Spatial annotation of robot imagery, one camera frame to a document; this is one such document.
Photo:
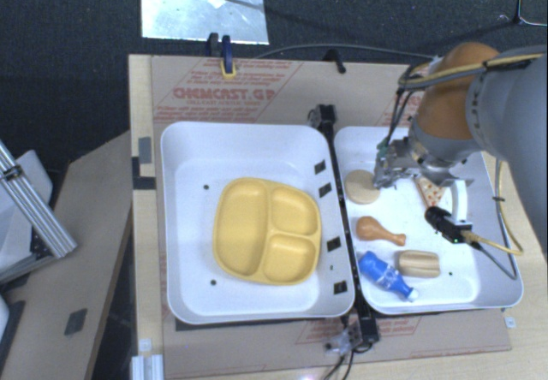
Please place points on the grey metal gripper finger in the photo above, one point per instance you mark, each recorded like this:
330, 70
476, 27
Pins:
379, 180
392, 181

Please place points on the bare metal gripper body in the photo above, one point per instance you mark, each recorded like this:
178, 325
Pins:
404, 160

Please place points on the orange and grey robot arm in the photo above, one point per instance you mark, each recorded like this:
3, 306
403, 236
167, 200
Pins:
505, 113

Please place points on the tan round biscuit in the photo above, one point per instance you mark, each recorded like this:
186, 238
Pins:
359, 190

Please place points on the pizza slice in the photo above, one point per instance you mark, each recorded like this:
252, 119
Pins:
430, 194

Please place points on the orange chicken drumstick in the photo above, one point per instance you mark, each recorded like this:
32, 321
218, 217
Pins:
372, 229

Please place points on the thin black and white rod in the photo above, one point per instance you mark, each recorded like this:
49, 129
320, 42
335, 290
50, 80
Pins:
346, 224

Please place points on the tan hot dog bun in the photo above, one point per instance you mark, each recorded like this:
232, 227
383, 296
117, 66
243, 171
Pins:
417, 263

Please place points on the blue bottle with white cap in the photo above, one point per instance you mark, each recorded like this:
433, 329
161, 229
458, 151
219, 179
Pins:
381, 271

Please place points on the white plastic tray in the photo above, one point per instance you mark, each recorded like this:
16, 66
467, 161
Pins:
192, 241
428, 292

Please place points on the yellow divided plate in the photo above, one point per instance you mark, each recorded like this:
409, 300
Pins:
244, 224

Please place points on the brown cardboard board red print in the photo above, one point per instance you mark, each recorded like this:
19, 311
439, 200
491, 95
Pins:
265, 348

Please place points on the black cylinder on white bracket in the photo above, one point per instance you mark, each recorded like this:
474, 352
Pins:
445, 222

